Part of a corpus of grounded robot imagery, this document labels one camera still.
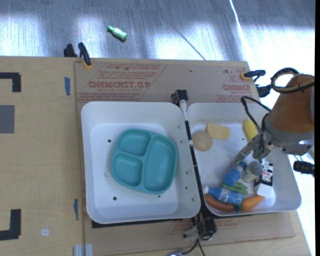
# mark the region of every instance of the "teal divided plate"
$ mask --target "teal divided plate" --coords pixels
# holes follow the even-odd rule
[[[177,160],[177,146],[168,137],[144,129],[127,129],[117,139],[111,172],[126,187],[161,194],[174,180]]]

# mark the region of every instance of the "wooden table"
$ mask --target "wooden table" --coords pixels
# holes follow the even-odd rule
[[[72,255],[74,245],[85,244],[74,67],[79,61],[0,57],[0,72],[21,75],[21,92],[13,92],[12,80],[0,79],[0,105],[14,106],[15,116],[14,133],[0,133],[0,232],[12,228],[10,211],[21,209],[21,234],[0,240],[0,255]],[[297,212],[289,216],[294,237],[203,246],[205,255],[310,255]]]

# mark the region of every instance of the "metal floor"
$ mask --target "metal floor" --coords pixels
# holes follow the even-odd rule
[[[316,0],[0,0],[0,56],[63,57],[83,42],[93,58],[247,61],[315,74]],[[127,32],[122,42],[107,32]],[[278,95],[261,101],[272,108]],[[315,255],[315,181],[295,173],[298,209]]]

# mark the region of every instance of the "plastic water bottle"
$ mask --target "plastic water bottle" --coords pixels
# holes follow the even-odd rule
[[[212,188],[204,186],[203,193],[211,195],[220,202],[234,205],[240,205],[244,199],[240,192],[232,191],[224,187]]]
[[[232,187],[245,173],[246,167],[247,164],[243,161],[232,166],[228,173],[224,175],[223,183]]]

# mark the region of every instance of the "carrot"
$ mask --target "carrot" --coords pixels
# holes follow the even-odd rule
[[[243,199],[242,211],[250,211],[252,208],[256,207],[265,197],[261,195],[254,195]]]
[[[235,210],[234,205],[232,203],[220,202],[220,201],[214,199],[209,194],[205,194],[204,198],[205,198],[205,201],[208,205],[210,205],[218,210],[225,211],[225,212],[233,212]]]

